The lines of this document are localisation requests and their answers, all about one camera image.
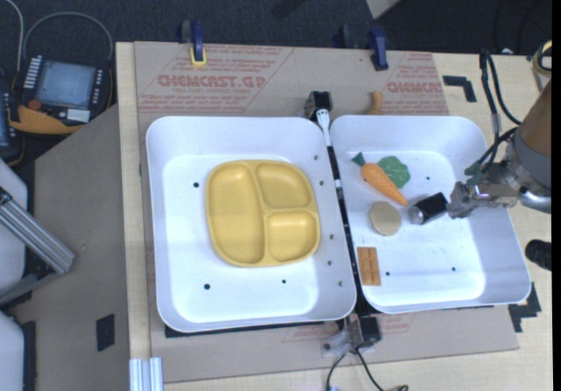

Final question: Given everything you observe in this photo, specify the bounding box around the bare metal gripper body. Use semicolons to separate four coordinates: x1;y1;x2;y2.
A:
469;161;552;213

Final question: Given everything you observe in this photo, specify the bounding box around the black can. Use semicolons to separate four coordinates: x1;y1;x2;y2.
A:
408;191;450;226

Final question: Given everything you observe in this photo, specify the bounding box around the white plastic tray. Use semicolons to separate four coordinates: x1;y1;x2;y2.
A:
328;113;533;316
145;115;358;334

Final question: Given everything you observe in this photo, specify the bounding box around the green lettuce leaf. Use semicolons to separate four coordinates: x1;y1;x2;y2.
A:
376;155;412;189

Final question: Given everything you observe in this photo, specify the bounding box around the beige round biscuit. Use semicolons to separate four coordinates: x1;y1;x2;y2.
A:
368;200;403;238

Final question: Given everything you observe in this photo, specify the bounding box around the orange carrot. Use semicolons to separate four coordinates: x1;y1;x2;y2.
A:
351;151;409;208

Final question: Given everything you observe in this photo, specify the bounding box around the orange rectangular waffle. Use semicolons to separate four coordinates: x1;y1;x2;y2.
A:
355;245;382;288

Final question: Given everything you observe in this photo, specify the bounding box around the tan toy drumstick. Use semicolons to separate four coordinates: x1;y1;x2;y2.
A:
365;90;385;116

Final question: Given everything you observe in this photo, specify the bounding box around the thin black and white rod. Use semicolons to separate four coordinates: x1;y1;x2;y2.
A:
316;108;366;316

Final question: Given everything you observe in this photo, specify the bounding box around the yellow divided plate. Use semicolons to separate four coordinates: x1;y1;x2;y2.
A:
204;159;322;269

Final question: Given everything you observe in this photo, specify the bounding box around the brown cardboard board, red print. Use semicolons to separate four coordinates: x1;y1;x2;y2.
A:
133;40;521;384

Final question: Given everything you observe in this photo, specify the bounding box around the black cylinder on white bracket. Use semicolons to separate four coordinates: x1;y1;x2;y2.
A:
524;238;552;272

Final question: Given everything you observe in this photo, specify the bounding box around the black block with thin wires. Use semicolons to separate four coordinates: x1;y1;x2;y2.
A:
305;89;333;119
321;314;383;356

